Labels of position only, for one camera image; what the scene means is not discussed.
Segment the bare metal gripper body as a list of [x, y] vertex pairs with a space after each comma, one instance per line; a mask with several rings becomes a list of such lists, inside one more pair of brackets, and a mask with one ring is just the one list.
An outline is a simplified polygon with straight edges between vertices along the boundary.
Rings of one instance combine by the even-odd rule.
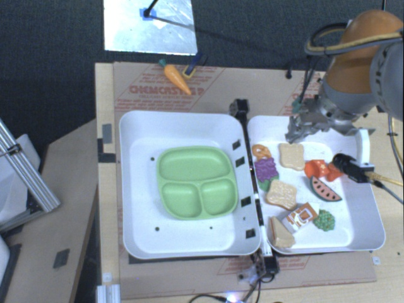
[[317, 132], [333, 129], [344, 136], [353, 136], [358, 130], [353, 125], [358, 115], [339, 109], [328, 97], [296, 100], [295, 114], [300, 127], [313, 125]]

